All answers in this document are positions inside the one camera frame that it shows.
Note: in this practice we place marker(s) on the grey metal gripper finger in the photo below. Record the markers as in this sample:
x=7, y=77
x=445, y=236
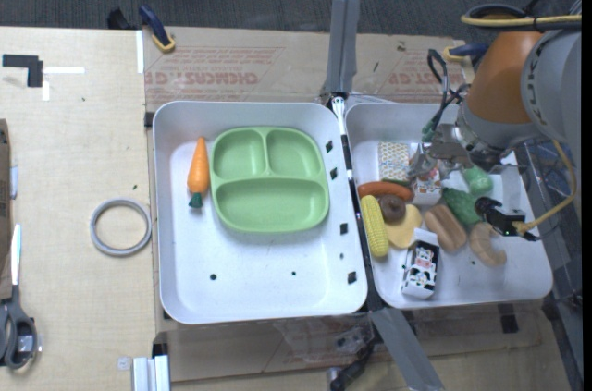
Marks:
x=437, y=171
x=418, y=162

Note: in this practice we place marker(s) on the dark green broccoli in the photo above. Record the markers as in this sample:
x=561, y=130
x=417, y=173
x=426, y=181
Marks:
x=461, y=205

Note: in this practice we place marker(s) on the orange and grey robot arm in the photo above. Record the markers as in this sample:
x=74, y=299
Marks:
x=504, y=75

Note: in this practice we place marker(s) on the yellow corn cob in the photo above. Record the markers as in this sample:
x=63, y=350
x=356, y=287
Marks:
x=374, y=227

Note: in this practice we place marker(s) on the white patterned packet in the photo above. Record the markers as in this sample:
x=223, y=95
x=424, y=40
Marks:
x=393, y=159

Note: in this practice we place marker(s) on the tan croissant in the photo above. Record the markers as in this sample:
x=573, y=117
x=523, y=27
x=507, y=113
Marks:
x=485, y=243

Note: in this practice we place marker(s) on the grey scissors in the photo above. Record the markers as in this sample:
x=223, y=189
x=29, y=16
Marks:
x=18, y=324

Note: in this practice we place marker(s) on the tan hot dog bun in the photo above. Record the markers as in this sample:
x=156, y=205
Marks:
x=445, y=226

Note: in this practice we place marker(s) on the green divided plate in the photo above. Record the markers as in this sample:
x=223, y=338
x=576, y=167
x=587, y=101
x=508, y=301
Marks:
x=270, y=199

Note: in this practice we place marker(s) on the yellow round slice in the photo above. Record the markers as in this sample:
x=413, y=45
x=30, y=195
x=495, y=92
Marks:
x=407, y=229

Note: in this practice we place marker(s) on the brown cardboard board red print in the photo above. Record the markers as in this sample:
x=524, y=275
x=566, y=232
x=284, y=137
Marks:
x=277, y=70

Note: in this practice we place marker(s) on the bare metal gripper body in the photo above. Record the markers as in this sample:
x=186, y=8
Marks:
x=451, y=146

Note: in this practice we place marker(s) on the light green vegetable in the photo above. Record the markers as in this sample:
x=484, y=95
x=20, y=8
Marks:
x=478, y=180

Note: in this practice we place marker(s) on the white cow print carton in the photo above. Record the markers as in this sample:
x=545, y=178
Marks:
x=421, y=269

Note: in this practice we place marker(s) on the brown doughnut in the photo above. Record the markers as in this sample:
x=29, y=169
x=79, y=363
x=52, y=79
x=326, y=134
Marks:
x=392, y=209

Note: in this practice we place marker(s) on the grey tape roll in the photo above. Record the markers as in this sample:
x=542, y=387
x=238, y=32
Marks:
x=98, y=236

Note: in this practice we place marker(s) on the orange carrot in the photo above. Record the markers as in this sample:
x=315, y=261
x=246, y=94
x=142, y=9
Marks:
x=199, y=167

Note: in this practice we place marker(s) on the red sausage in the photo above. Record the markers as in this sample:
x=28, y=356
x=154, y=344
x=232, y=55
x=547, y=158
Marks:
x=384, y=189

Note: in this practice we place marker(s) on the white plastic tray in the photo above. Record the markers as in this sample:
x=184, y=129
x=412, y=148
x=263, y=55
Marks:
x=485, y=283
x=259, y=269

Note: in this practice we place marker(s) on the small white and orange carton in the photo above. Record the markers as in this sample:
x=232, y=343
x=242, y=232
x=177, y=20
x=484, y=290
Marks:
x=426, y=191

